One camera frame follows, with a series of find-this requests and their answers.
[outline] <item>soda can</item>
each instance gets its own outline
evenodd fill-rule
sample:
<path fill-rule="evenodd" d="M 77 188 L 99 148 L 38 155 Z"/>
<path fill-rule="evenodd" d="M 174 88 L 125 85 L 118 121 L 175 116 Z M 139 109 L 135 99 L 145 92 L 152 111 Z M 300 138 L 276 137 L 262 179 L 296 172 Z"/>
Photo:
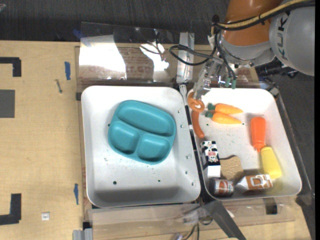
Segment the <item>soda can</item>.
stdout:
<path fill-rule="evenodd" d="M 234 194 L 234 183 L 231 180 L 214 178 L 213 195 L 216 197 L 231 197 Z"/>

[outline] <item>teal plate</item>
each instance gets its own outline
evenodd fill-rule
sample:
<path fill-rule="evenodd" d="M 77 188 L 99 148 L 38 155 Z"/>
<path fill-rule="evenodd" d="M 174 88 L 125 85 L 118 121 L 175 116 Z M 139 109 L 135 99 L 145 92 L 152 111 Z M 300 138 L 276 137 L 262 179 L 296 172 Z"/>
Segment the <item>teal plate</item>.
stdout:
<path fill-rule="evenodd" d="M 119 104 L 108 130 L 108 142 L 115 152 L 150 165 L 166 159 L 175 136 L 176 122 L 170 114 L 137 100 Z"/>

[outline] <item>cable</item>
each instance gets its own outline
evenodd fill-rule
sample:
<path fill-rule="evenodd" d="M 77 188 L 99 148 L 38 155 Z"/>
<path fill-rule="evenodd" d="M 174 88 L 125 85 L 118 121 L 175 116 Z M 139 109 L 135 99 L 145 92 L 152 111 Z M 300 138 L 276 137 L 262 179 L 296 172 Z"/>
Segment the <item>cable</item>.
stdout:
<path fill-rule="evenodd" d="M 143 44 L 140 45 L 140 47 L 141 47 L 142 49 L 146 50 L 146 51 L 149 52 L 149 53 L 157 54 L 157 55 L 160 55 L 160 56 L 161 56 L 161 54 L 160 54 L 159 52 L 155 52 L 155 51 L 149 50 L 148 48 L 144 47 Z"/>
<path fill-rule="evenodd" d="M 280 14 L 289 10 L 301 8 L 301 7 L 312 7 L 315 5 L 316 5 L 316 0 L 291 0 L 289 2 L 279 5 L 276 8 L 271 9 L 255 17 L 238 20 L 230 23 L 213 22 L 212 25 L 221 30 L 228 30 L 228 31 L 243 30 L 243 29 L 252 27 L 256 24 L 262 23 L 265 20 L 270 19 L 277 14 Z"/>
<path fill-rule="evenodd" d="M 199 240 L 199 236 L 200 236 L 200 229 L 199 229 L 199 223 L 196 225 L 197 226 L 197 236 L 196 239 Z"/>
<path fill-rule="evenodd" d="M 191 53 L 192 55 L 195 55 L 195 56 L 199 56 L 199 57 L 204 57 L 206 58 L 205 60 L 201 61 L 201 62 L 198 62 L 198 63 L 190 63 L 190 62 L 187 62 L 185 60 L 183 60 L 182 58 L 180 58 L 179 56 L 177 56 L 172 50 L 173 49 L 177 49 L 177 50 L 182 50 L 182 51 L 187 51 L 189 53 Z M 189 47 L 187 46 L 184 46 L 184 45 L 181 45 L 181 44 L 178 44 L 178 45 L 173 45 L 171 46 L 169 49 L 168 49 L 169 53 L 175 57 L 178 61 L 188 65 L 188 66 L 198 66 L 198 65 L 202 65 L 204 63 L 206 63 L 208 60 L 210 59 L 213 59 L 213 55 L 215 54 L 216 52 L 216 47 L 214 47 L 214 49 L 212 50 L 212 52 L 210 53 L 210 55 L 207 55 L 207 54 L 204 54 L 204 53 L 199 53 L 199 52 L 196 52 L 192 49 L 190 49 Z"/>
<path fill-rule="evenodd" d="M 209 225 L 211 222 L 213 222 L 214 221 L 214 219 L 213 218 L 211 218 L 210 220 L 209 220 L 209 222 L 203 222 L 203 220 L 202 219 L 200 219 L 199 220 L 199 222 L 202 224 L 202 225 L 204 225 L 204 226 L 207 226 L 207 225 Z"/>
<path fill-rule="evenodd" d="M 162 56 L 163 53 L 160 51 L 159 45 L 158 45 L 159 44 L 158 37 L 155 39 L 156 45 L 154 45 L 154 43 L 150 41 L 147 41 L 147 43 L 152 45 L 158 51 L 158 53 Z"/>
<path fill-rule="evenodd" d="M 195 229 L 196 229 L 197 225 L 194 225 L 193 228 L 191 229 L 191 232 L 185 238 L 182 238 L 182 240 L 189 239 L 192 236 L 192 234 L 195 232 Z"/>
<path fill-rule="evenodd" d="M 232 70 L 232 68 L 229 66 L 227 60 L 226 60 L 226 57 L 224 56 L 224 53 L 222 51 L 222 49 L 220 48 L 219 46 L 219 43 L 218 43 L 218 34 L 221 32 L 221 30 L 218 30 L 218 32 L 215 34 L 214 36 L 214 46 L 216 47 L 216 49 L 218 50 L 218 52 L 220 53 L 220 56 L 222 57 L 223 59 L 223 62 L 228 70 L 228 75 L 229 75 L 229 78 L 233 78 L 234 80 L 237 79 L 237 76 L 235 74 L 235 72 Z"/>

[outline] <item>ketchup bottle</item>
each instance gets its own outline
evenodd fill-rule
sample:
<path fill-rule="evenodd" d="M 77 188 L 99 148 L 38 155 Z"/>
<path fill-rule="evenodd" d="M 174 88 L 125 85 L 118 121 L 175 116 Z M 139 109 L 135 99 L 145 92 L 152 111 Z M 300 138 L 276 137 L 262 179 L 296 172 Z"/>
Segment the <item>ketchup bottle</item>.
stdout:
<path fill-rule="evenodd" d="M 251 138 L 252 145 L 258 152 L 266 145 L 266 120 L 263 117 L 256 116 L 251 119 Z"/>

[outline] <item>black tape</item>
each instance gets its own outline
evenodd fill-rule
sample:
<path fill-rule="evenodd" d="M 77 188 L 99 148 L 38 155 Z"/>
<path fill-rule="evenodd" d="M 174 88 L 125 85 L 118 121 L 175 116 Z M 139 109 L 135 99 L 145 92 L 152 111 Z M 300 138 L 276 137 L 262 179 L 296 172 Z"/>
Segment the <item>black tape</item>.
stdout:
<path fill-rule="evenodd" d="M 19 57 L 0 57 L 0 64 L 12 64 L 12 76 L 21 77 L 21 59 Z"/>
<path fill-rule="evenodd" d="M 82 94 L 82 92 L 77 92 L 77 93 L 75 94 L 75 100 L 76 100 L 76 101 L 81 101 L 81 94 Z"/>
<path fill-rule="evenodd" d="M 1 90 L 0 89 L 0 118 L 14 118 L 15 117 L 15 90 Z"/>
<path fill-rule="evenodd" d="M 278 206 L 273 197 L 263 198 L 265 205 L 265 214 L 267 215 L 276 215 L 278 214 Z"/>
<path fill-rule="evenodd" d="M 21 193 L 11 194 L 10 213 L 0 215 L 0 225 L 17 224 L 21 220 Z"/>

